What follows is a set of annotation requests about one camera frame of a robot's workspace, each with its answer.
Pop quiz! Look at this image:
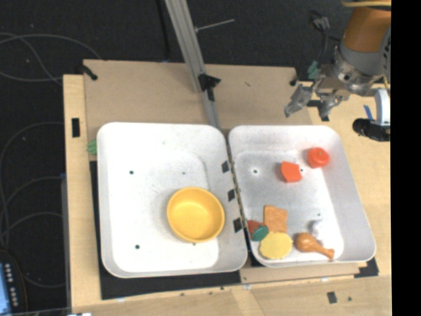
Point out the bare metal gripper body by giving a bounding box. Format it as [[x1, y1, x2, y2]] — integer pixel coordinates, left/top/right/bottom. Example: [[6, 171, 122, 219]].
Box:
[[312, 54, 382, 101]]

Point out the orange round toy tomato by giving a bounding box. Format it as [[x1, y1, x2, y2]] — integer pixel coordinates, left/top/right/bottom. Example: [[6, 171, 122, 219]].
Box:
[[307, 147, 331, 169]]

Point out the orange toy wedge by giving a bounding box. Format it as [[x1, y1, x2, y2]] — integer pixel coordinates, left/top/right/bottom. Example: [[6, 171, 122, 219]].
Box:
[[280, 161, 303, 184]]

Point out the white plastic tray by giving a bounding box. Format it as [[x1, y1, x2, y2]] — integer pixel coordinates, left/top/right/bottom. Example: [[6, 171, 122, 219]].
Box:
[[96, 121, 249, 279], [228, 124, 377, 269]]

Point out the brown cardboard board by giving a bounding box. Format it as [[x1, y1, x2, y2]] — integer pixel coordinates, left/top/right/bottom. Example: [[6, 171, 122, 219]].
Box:
[[81, 59, 368, 284]]

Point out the orange toy bread slice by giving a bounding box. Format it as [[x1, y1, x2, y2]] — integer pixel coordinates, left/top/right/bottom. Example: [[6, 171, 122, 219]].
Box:
[[263, 204, 289, 234]]

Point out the red toy strawberry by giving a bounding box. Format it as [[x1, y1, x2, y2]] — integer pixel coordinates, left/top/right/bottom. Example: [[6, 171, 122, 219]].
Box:
[[247, 219, 269, 242]]

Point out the brown toy chicken drumstick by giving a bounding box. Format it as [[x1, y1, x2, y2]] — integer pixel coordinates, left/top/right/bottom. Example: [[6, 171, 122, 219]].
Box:
[[293, 232, 335, 260]]

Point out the yellow round toy biscuit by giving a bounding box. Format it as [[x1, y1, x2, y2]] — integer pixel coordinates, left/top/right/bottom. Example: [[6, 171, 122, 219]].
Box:
[[259, 231, 294, 261]]

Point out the yellow bowl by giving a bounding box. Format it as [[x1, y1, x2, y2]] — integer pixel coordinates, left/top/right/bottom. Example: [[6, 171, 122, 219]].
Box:
[[166, 186, 226, 244]]

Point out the black cylinder on white bracket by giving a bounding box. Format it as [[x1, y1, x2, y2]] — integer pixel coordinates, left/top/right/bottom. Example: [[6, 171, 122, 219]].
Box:
[[352, 88, 391, 142]]

